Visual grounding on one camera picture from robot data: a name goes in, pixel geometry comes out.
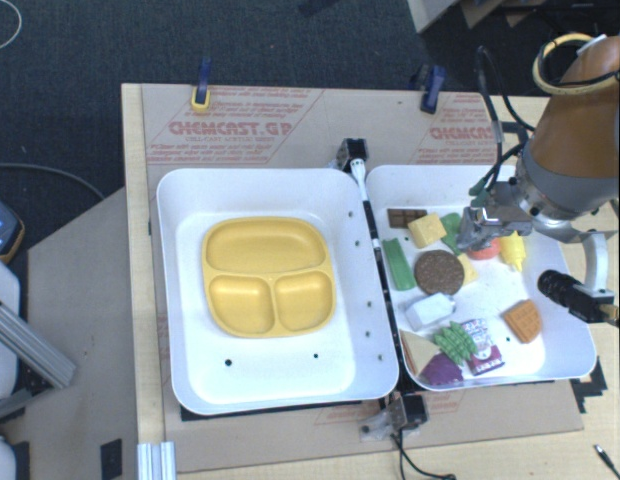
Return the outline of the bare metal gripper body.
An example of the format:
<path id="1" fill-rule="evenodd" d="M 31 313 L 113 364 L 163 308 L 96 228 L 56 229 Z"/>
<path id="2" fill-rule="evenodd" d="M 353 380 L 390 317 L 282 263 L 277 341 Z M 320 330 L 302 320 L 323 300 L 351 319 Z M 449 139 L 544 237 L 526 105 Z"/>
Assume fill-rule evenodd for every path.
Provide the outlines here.
<path id="1" fill-rule="evenodd" d="M 488 225 L 502 236 L 517 233 L 527 236 L 533 231 L 545 232 L 556 227 L 556 221 L 533 206 L 520 191 L 520 186 L 509 181 L 497 182 L 488 198 Z"/>

